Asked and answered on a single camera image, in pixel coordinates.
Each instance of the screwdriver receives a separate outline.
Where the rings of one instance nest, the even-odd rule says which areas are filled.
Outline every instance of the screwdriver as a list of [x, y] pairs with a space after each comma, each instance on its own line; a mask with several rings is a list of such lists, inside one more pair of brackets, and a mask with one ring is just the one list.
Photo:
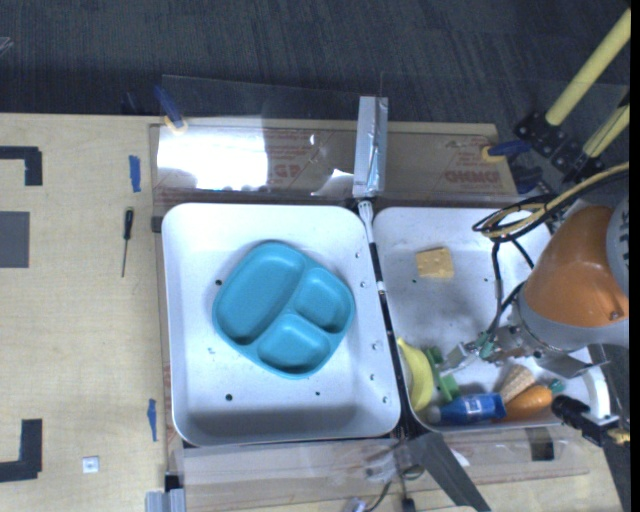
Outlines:
[[124, 277], [124, 267], [127, 264], [127, 246], [131, 238], [131, 228], [133, 227], [133, 208], [127, 208], [124, 214], [124, 255], [122, 256], [122, 276]]

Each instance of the yellow pole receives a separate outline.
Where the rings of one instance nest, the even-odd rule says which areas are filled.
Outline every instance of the yellow pole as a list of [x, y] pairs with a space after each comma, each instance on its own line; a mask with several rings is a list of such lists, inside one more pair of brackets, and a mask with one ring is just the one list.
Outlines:
[[631, 8], [624, 12], [549, 109], [545, 119], [550, 125], [562, 124], [629, 39], [631, 39]]
[[606, 122], [598, 128], [587, 142], [585, 142], [582, 150], [590, 158], [596, 158], [607, 149], [609, 144], [620, 135], [620, 132], [629, 126], [631, 119], [631, 104], [627, 103], [618, 107]]

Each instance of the wooden surface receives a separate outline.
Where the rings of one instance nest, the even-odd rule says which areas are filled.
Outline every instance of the wooden surface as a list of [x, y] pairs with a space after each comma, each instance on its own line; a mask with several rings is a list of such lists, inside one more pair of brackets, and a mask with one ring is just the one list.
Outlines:
[[[0, 510], [144, 510], [162, 487], [163, 382], [150, 230], [148, 126], [156, 118], [0, 114], [0, 144], [38, 146], [44, 186], [25, 187], [18, 162], [0, 161], [0, 210], [31, 213], [29, 269], [0, 269], [0, 461], [16, 460], [20, 421], [42, 418], [43, 471], [0, 483]], [[128, 156], [142, 161], [132, 193]], [[124, 210], [135, 207], [126, 277]], [[147, 419], [157, 401], [158, 442]], [[588, 474], [480, 490], [495, 510], [621, 510], [603, 454], [586, 445]], [[82, 458], [100, 471], [82, 473]], [[441, 491], [419, 509], [450, 506]], [[341, 511], [344, 500], [269, 510]], [[400, 510], [387, 498], [381, 511]]]

